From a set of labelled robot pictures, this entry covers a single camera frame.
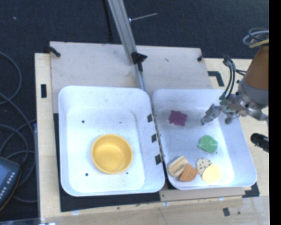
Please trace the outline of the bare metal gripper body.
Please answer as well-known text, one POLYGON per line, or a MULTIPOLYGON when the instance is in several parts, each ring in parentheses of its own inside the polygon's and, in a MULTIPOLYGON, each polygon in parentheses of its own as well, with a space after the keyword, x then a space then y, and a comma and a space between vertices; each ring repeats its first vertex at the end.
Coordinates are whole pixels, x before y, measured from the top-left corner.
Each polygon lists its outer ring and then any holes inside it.
POLYGON ((267 121, 268 115, 264 114, 262 110, 264 105, 257 104, 247 95, 240 93, 229 95, 220 102, 221 111, 227 113, 237 113, 239 117, 251 116, 258 121, 267 121))

